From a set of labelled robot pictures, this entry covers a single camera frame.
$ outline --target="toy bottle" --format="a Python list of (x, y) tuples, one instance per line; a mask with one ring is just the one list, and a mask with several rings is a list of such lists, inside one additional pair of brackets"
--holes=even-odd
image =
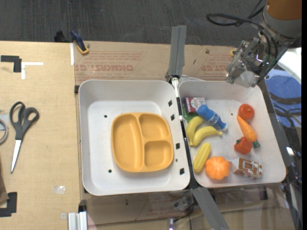
[(208, 108), (207, 105), (202, 105), (197, 109), (197, 114), (208, 121), (212, 126), (220, 128), (222, 131), (228, 129), (228, 125), (223, 123), (221, 117), (214, 111)]

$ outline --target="wire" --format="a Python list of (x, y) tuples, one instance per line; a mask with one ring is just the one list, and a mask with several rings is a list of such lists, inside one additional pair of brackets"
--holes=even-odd
[(269, 55), (271, 54), (271, 43), (270, 43), (270, 40), (272, 40), (272, 42), (274, 42), (275, 55), (277, 55), (277, 45), (276, 45), (276, 42), (275, 42), (273, 37), (268, 32), (265, 32), (265, 28), (262, 25), (260, 25), (260, 24), (258, 24), (256, 22), (253, 22), (250, 19), (239, 18), (239, 17), (232, 16), (232, 15), (229, 15), (229, 14), (223, 14), (223, 13), (209, 13), (209, 14), (207, 14), (206, 15), (207, 20), (210, 21), (211, 23), (215, 24), (215, 25), (226, 26), (226, 24), (220, 24), (218, 22), (215, 22), (210, 17), (221, 17), (221, 18), (225, 18), (225, 19), (229, 19), (229, 20), (234, 20), (234, 21), (236, 21), (234, 24), (239, 22), (239, 23), (249, 23), (249, 24), (255, 25), (261, 31), (263, 36), (265, 37), (265, 40), (266, 40), (267, 45), (268, 45), (268, 54)]
[(249, 19), (255, 17), (257, 14), (259, 14), (259, 13), (263, 10), (264, 6), (263, 6), (262, 8), (260, 8), (257, 12), (253, 13), (253, 12), (257, 9), (257, 7), (259, 6), (259, 4), (260, 4), (262, 1), (263, 1), (263, 0), (259, 0), (259, 2), (257, 3), (257, 5), (255, 6), (254, 10), (249, 14), (249, 16), (248, 16)]

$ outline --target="dark floor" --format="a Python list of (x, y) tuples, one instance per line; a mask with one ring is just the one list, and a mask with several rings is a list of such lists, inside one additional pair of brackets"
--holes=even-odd
[(83, 40), (169, 44), (171, 27), (185, 24), (186, 44), (238, 46), (256, 29), (217, 26), (205, 16), (219, 12), (246, 18), (258, 1), (0, 0), (0, 40), (53, 42), (59, 30), (71, 40), (74, 29)]

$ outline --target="toy red pepper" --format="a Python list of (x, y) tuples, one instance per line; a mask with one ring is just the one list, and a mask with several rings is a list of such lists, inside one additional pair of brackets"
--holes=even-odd
[(242, 154), (248, 154), (253, 147), (253, 144), (246, 138), (242, 137), (235, 143), (235, 150)]

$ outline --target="blue object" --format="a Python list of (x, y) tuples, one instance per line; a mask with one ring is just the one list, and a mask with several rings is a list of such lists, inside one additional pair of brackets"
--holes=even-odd
[(302, 85), (279, 69), (270, 71), (266, 84), (277, 119), (288, 128), (302, 127)]
[(207, 105), (202, 105), (197, 109), (197, 114), (208, 121), (211, 125), (219, 127), (222, 131), (228, 129), (228, 125), (223, 123), (221, 117)]
[(79, 36), (79, 34), (75, 30), (71, 30), (71, 38), (72, 40), (75, 40), (77, 42), (77, 49), (82, 54), (85, 55), (88, 53), (88, 48), (84, 45), (82, 38)]

